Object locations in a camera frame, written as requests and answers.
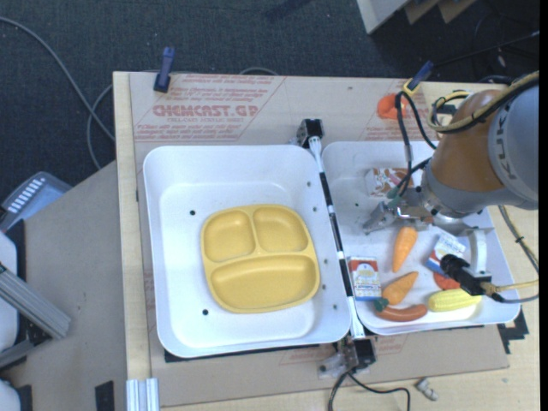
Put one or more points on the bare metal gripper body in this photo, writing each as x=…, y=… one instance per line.
x=417, y=206

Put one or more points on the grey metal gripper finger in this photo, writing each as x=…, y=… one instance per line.
x=371, y=224
x=387, y=210

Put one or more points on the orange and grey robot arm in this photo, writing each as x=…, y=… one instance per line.
x=471, y=156

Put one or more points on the white and orange carton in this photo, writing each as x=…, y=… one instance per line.
x=379, y=182

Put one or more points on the white plastic tray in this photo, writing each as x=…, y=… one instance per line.
x=364, y=178
x=180, y=246

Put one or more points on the orange carrot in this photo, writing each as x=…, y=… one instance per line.
x=403, y=248
x=400, y=288

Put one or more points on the thin black and white rod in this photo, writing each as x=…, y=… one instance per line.
x=331, y=212

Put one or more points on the blue red white packet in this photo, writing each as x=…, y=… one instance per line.
x=443, y=248

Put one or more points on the red and white carton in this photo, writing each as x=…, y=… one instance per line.
x=365, y=278

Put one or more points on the red round slice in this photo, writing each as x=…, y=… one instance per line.
x=443, y=281

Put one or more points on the brown sausage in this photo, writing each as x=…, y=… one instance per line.
x=404, y=313

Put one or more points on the yellow corn cob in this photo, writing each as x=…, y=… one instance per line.
x=451, y=300

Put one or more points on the orange toy food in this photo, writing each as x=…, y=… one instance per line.
x=387, y=107

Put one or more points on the yellow divided plate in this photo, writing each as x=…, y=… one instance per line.
x=261, y=281

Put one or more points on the brown cardboard board red print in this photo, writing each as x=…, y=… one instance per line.
x=265, y=105

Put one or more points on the black cylinder on white bracket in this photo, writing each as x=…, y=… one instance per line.
x=460, y=272

